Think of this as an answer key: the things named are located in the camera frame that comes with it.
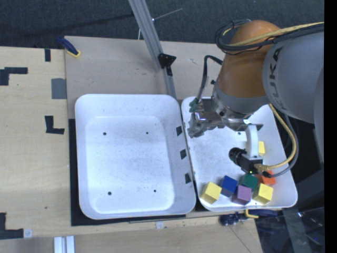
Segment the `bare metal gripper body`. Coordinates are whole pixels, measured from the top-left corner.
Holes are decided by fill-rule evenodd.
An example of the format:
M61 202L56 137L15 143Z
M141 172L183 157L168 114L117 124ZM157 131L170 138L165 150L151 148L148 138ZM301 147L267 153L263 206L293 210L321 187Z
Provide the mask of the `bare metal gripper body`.
M218 128L244 131L247 127L245 120L254 113L254 99L196 98L195 113L198 113L200 124L210 123Z

